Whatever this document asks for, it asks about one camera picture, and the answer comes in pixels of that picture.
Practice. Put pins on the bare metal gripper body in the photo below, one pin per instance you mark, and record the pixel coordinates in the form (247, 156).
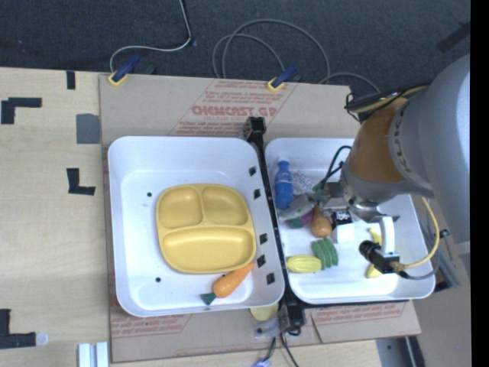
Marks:
(336, 196)

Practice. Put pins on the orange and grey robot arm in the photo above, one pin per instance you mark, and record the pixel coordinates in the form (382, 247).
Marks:
(428, 136)

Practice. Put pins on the black printed carton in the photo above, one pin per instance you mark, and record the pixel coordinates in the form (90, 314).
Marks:
(341, 216)

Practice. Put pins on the brown pear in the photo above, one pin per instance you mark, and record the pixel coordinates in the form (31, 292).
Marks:
(320, 226)

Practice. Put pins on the white packet with coloured dots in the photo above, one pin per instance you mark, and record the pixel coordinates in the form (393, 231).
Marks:
(303, 182)

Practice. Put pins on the white cube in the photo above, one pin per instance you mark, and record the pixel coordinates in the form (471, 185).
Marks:
(344, 233)

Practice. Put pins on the grey and white packet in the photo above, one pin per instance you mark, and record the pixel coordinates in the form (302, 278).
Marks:
(296, 206)

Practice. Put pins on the purple and green toy vegetable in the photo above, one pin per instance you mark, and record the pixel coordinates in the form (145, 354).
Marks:
(302, 221)

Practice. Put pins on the blue bottle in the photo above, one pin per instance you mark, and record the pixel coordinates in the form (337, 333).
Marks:
(283, 186)

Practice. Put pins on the yellow banana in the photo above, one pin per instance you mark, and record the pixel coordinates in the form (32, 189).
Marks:
(376, 236)

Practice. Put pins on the green pea pods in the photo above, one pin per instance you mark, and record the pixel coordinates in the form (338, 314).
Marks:
(325, 252)

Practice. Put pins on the yellow corn cob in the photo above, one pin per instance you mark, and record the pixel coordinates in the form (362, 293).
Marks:
(303, 264)

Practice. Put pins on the white plastic tray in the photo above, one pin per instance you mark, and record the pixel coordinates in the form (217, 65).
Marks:
(355, 285)
(137, 220)

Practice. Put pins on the orange carrot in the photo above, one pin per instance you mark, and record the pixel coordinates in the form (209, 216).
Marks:
(231, 282)

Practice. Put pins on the yellow divided plate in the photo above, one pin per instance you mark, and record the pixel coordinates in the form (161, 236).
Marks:
(206, 243)

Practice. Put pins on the brown cardboard board red print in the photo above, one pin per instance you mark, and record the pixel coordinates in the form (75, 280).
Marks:
(160, 105)

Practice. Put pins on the black cylinder on white bracket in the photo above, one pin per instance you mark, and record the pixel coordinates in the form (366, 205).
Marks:
(386, 239)

